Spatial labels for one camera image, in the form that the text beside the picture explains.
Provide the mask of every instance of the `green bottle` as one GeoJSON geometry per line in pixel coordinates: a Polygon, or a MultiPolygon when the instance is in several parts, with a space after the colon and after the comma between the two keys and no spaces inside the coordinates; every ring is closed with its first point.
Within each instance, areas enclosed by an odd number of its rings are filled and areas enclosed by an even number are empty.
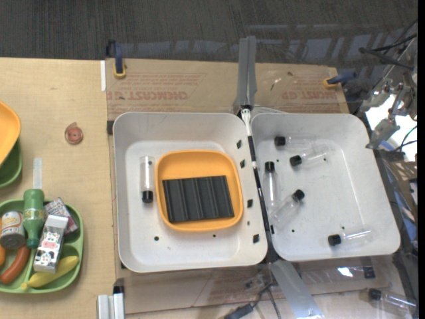
{"type": "Polygon", "coordinates": [[[28,189],[24,192],[23,226],[28,233],[27,247],[37,248],[44,226],[44,193],[41,189],[28,189]]]}

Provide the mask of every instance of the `orange tray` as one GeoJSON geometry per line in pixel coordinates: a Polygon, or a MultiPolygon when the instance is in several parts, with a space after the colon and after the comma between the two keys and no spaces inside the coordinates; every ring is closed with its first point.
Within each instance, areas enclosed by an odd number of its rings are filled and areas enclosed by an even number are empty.
{"type": "Polygon", "coordinates": [[[162,156],[155,167],[155,184],[159,212],[164,222],[178,231],[215,231],[235,225],[243,212],[242,190],[234,162],[226,154],[214,150],[182,150],[162,156]],[[234,216],[171,223],[163,188],[166,179],[226,176],[234,216]]]}
{"type": "Polygon", "coordinates": [[[21,133],[18,115],[6,104],[0,102],[0,166],[13,149],[21,133]]]}

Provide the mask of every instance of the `yellow banana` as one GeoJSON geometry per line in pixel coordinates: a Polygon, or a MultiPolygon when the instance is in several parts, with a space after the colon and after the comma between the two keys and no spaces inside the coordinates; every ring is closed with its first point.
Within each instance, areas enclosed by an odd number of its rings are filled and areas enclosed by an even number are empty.
{"type": "Polygon", "coordinates": [[[64,257],[58,262],[58,269],[56,273],[48,273],[48,272],[37,272],[30,277],[28,282],[24,282],[21,285],[23,290],[27,289],[27,287],[41,287],[45,284],[52,282],[60,278],[62,275],[70,272],[77,264],[80,259],[76,255],[72,255],[71,257],[64,257]]]}

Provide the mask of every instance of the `white tray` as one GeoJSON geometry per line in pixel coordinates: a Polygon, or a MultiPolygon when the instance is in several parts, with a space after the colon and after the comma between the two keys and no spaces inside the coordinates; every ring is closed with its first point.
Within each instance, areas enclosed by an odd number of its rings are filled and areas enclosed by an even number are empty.
{"type": "Polygon", "coordinates": [[[300,212],[283,231],[272,235],[276,252],[289,261],[392,254],[400,233],[388,202],[364,124],[348,114],[258,114],[251,122],[260,174],[274,161],[283,196],[305,192],[300,212]],[[327,160],[293,169],[296,153],[276,148],[276,136],[314,134],[331,151],[327,160]],[[373,239],[356,248],[330,247],[327,237],[357,227],[370,228],[373,239]]]}
{"type": "Polygon", "coordinates": [[[134,272],[159,272],[259,263],[267,242],[250,163],[243,122],[232,114],[122,114],[114,122],[114,152],[118,204],[118,248],[123,264],[134,272]],[[236,143],[241,140],[238,149],[236,143]],[[206,233],[184,233],[164,224],[156,196],[141,202],[139,158],[155,161],[167,152],[210,149],[224,152],[235,163],[244,201],[237,224],[206,233]],[[248,200],[252,206],[247,207],[248,200]],[[253,237],[259,235],[259,241],[253,237]]]}

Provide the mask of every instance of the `green bowl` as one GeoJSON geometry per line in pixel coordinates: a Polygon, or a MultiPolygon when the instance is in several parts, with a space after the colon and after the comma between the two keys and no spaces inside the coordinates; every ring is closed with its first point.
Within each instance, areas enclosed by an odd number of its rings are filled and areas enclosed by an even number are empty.
{"type": "Polygon", "coordinates": [[[13,183],[22,171],[22,153],[19,139],[0,165],[0,189],[13,183]]]}
{"type": "MultiPolygon", "coordinates": [[[[64,245],[62,247],[62,252],[60,253],[60,258],[69,257],[76,255],[79,258],[78,264],[72,269],[72,271],[62,275],[60,278],[38,288],[28,287],[26,290],[21,288],[21,284],[27,282],[31,275],[33,275],[33,261],[36,253],[36,249],[31,250],[30,258],[27,262],[27,265],[20,273],[20,275],[10,284],[0,283],[0,292],[7,293],[48,293],[61,290],[71,284],[75,280],[78,273],[80,272],[81,261],[82,261],[82,252],[83,252],[83,242],[84,242],[84,228],[81,215],[79,212],[71,205],[65,203],[66,208],[68,208],[69,213],[74,219],[75,223],[78,225],[78,230],[72,234],[66,235],[64,238],[64,245]]],[[[8,211],[20,211],[22,212],[24,208],[23,199],[12,199],[6,202],[0,203],[0,216],[3,216],[4,213],[8,211]]],[[[6,261],[3,266],[0,267],[0,274],[3,274],[8,267],[15,260],[17,250],[10,250],[6,252],[6,261]]]]}

